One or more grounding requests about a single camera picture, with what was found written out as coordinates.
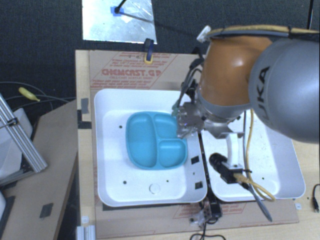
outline blue divided plate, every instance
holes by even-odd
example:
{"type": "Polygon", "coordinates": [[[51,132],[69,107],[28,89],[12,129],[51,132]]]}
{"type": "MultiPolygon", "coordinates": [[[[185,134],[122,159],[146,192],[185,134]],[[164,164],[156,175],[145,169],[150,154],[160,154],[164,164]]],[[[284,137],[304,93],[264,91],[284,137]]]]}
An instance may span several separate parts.
{"type": "Polygon", "coordinates": [[[129,158],[146,170],[166,170],[183,165],[187,159],[187,141],[177,137],[177,121],[168,113],[132,114],[125,129],[129,158]]]}

